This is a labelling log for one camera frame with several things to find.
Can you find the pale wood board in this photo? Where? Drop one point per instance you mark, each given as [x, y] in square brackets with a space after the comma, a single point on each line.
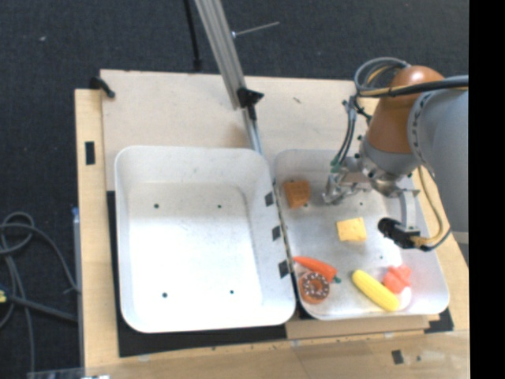
[177, 109]

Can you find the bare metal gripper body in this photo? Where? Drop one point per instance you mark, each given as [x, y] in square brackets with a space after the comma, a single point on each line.
[367, 180]

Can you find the yellow square biscuit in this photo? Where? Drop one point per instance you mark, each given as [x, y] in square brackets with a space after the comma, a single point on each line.
[351, 230]

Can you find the black cylinder on white bracket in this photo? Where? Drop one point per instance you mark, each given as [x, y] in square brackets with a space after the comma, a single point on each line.
[394, 229]

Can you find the brown sprinkled doughnut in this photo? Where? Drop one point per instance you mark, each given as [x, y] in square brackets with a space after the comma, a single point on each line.
[313, 287]

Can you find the white plastic tray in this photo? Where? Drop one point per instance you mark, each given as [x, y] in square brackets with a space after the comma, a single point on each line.
[327, 251]
[189, 243]

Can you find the orange carrot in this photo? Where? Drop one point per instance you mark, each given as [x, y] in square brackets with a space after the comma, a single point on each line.
[315, 265]

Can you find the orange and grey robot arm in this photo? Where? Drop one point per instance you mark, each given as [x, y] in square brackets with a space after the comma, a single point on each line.
[434, 132]

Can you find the yellow corn cob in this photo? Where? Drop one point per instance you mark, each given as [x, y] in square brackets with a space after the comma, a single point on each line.
[375, 290]

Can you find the pink and white toy food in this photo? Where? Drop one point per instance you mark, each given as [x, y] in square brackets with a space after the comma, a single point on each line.
[396, 276]

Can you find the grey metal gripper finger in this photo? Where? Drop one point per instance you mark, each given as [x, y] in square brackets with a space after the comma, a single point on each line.
[330, 190]
[345, 194]

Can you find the brown bread slice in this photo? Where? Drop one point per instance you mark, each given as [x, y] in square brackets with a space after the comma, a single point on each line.
[296, 193]

